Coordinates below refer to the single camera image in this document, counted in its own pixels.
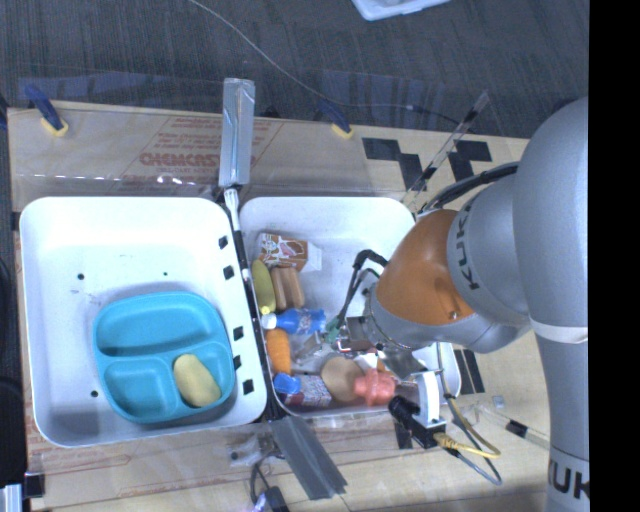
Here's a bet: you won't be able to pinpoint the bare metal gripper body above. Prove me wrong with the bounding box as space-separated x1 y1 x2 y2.
333 314 426 379

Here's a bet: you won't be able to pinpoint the blue bottle with white cap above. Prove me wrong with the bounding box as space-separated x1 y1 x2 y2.
260 307 327 335

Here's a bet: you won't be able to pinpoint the orange toy carrot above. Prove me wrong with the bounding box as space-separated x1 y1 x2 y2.
265 328 293 376

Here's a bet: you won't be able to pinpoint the small blue round item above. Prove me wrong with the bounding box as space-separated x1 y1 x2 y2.
273 372 302 396

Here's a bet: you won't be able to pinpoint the red and white packet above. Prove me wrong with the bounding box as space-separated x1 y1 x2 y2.
284 374 334 407

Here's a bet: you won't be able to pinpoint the tan round toy bread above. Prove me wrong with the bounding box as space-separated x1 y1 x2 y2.
319 353 365 404

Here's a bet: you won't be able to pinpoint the pink toy figure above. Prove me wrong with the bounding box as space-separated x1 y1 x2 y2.
353 368 397 407

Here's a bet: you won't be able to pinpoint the brown toy sausages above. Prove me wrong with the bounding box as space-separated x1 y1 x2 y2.
269 264 305 312

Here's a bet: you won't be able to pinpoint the yellow toy corn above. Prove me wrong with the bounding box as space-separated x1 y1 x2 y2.
250 258 277 316

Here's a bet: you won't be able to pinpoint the brown and white carton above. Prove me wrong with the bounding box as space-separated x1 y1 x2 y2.
257 232 324 274

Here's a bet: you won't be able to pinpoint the white plastic tray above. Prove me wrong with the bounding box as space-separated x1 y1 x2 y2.
238 195 462 419
18 195 269 448

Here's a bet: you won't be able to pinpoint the yellow oval toy food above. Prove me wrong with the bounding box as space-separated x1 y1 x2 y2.
172 353 223 409

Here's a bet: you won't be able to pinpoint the blue divided plate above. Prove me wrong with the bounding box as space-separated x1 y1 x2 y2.
92 290 236 426

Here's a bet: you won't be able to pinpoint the brown cardboard board red print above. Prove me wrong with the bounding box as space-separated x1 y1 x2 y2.
7 99 551 512

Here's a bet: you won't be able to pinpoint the black cylinder on white bracket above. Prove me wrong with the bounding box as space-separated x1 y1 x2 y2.
388 369 448 450

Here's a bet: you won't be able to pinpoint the black block with thin wires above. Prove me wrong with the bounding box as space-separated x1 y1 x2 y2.
263 485 290 512

